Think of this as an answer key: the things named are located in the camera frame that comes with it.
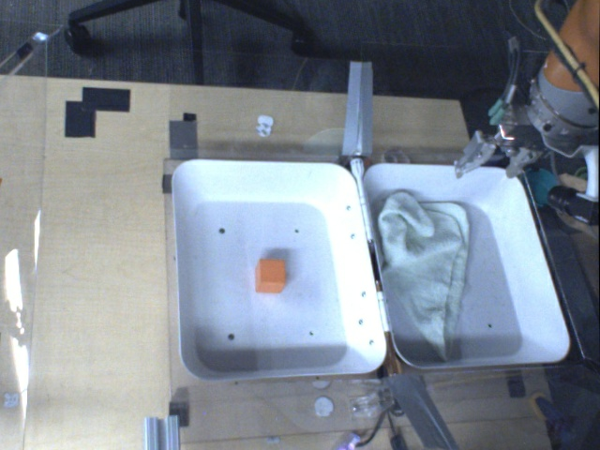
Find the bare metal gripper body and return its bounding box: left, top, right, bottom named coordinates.
left=494, top=104, right=548, bottom=159

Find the white plastic tray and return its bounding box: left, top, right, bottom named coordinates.
left=363, top=162, right=572, bottom=371
left=170, top=157, right=388, bottom=383

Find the pale green towel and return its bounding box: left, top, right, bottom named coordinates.
left=376, top=190, right=472, bottom=363

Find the orange cube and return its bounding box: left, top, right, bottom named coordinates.
left=254, top=258, right=288, bottom=294

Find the black cylinder on white bracket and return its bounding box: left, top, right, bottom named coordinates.
left=547, top=143, right=600, bottom=227

